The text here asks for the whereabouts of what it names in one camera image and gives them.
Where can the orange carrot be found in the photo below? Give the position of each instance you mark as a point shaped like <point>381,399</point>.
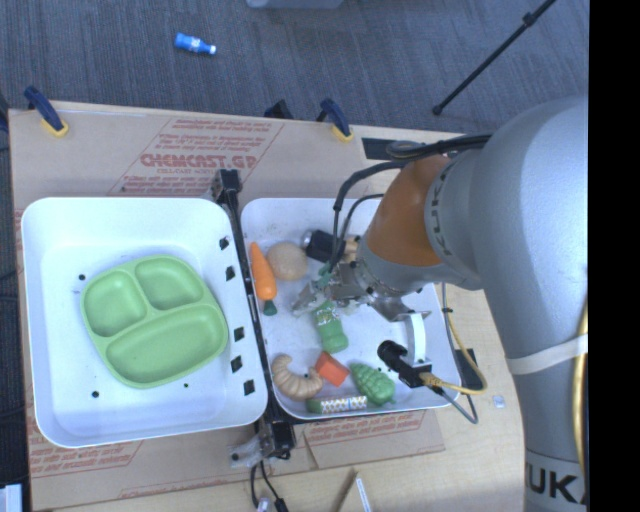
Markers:
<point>263,277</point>

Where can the blue bottle white cap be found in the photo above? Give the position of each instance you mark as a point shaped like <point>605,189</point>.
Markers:
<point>192,43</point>

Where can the black cylinder on white bracket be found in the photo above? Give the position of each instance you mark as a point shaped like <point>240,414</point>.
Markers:
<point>400,361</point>

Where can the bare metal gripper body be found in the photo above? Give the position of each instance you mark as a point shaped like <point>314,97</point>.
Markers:
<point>352,285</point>

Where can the beige croissant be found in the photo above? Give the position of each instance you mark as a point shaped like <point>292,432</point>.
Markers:
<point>295,384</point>

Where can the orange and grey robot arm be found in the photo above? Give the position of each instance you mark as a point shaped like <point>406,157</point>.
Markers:
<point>525,240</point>

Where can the green grapes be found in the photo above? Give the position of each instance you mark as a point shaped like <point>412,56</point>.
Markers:
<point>374,384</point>

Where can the green tube patterned label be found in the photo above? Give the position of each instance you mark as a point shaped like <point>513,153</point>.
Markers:
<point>337,404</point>

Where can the orange cube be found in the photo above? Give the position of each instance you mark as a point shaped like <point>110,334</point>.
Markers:
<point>332,369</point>

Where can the thin black rod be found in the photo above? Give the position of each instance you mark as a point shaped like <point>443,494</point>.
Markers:
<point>246,280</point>

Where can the brown cardboard board red print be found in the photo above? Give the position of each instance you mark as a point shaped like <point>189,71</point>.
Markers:
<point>100,160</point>

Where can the white plastic tray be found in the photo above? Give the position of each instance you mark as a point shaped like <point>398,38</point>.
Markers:
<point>295,340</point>
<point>60,310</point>

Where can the green divided plate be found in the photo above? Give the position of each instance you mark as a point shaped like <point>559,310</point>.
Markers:
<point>155,325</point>

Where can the beige round bread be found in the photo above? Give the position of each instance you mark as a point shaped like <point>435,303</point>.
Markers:
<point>287,261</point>

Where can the black stand leg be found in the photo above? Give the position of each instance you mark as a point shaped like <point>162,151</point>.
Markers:
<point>492,56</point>

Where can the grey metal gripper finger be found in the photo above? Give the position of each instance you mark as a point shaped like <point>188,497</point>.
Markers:
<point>324,289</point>
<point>302,301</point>

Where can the green bottle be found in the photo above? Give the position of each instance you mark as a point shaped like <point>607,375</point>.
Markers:
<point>331,332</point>

